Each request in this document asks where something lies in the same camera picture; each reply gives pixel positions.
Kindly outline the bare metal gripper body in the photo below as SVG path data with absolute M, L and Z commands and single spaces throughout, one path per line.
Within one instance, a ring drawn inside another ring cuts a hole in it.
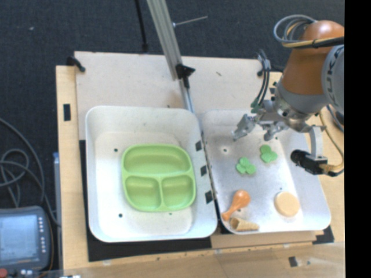
M 255 121 L 263 129 L 267 125 L 282 125 L 283 130 L 307 131 L 307 120 L 317 112 L 309 98 L 274 98 L 255 106 Z

